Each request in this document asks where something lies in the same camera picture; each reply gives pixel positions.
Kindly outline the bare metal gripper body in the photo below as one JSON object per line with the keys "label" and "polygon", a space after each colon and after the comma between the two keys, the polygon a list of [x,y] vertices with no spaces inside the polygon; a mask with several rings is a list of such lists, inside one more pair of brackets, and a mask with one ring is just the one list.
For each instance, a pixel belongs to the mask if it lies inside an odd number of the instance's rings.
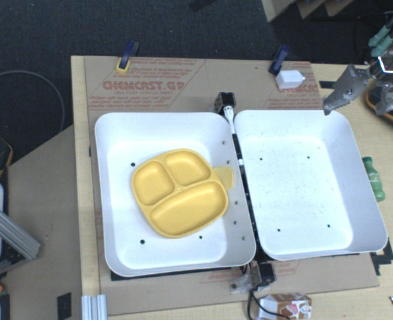
{"label": "bare metal gripper body", "polygon": [[375,35],[369,40],[370,74],[379,80],[393,80],[393,38],[389,35]]}

